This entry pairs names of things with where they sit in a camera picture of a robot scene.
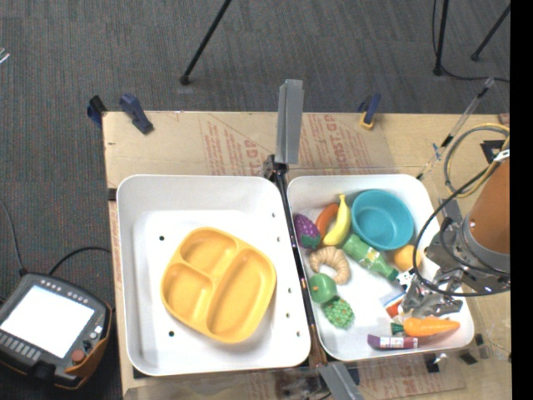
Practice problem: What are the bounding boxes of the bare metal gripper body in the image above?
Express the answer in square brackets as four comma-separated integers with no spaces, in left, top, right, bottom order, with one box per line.
[424,222,511,298]

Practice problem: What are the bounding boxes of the brown cardboard board red print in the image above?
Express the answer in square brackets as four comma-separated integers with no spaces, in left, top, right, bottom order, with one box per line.
[102,110,511,400]

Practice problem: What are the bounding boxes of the white plastic tray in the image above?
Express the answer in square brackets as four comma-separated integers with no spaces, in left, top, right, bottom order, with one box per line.
[116,173,312,378]
[286,173,476,363]

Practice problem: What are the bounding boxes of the white and orange carton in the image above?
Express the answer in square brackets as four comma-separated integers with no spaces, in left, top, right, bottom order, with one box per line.
[380,289,407,320]

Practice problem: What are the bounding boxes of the green broccoli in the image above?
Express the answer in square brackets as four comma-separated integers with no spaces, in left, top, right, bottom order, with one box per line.
[322,297,356,330]

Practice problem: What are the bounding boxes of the black block with wires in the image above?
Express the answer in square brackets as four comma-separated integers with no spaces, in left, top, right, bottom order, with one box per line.
[262,153,289,179]

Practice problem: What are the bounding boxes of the green bottle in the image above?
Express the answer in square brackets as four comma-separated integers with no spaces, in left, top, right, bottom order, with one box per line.
[341,232,401,283]

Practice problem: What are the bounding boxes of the yellow divided plate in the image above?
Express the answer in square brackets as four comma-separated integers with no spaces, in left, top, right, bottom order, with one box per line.
[159,227,278,345]

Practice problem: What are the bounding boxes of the orange sausage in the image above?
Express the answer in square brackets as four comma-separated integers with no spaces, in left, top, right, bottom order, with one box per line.
[314,202,341,242]

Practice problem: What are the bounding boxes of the teal bowl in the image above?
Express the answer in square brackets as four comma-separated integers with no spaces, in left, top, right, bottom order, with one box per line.
[350,188,416,252]

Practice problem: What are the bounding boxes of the purple tube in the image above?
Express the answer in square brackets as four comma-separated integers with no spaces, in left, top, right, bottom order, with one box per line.
[366,333,420,351]

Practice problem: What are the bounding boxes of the orange carrot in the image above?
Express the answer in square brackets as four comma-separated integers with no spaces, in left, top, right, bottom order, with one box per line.
[390,316,461,338]

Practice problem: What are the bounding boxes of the black tripod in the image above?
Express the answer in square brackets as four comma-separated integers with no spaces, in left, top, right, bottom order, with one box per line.
[179,0,243,87]
[431,0,511,78]

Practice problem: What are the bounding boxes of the green apple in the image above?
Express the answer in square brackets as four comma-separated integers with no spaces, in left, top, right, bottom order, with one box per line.
[307,272,339,305]

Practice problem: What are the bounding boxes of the thin black rod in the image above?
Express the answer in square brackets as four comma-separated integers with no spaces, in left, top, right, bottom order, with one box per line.
[275,172,328,367]

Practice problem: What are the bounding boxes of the orange fruit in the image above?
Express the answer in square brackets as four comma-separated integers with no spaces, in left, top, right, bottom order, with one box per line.
[392,243,424,273]

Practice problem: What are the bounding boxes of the purple grapes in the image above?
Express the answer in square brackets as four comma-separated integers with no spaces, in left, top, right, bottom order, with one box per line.
[292,212,322,250]

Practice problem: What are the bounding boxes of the yellow banana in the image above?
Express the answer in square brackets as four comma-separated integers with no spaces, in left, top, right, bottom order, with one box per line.
[321,193,353,248]

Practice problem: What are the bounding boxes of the beige croissant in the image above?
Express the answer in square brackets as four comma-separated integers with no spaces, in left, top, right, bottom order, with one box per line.
[308,245,352,287]

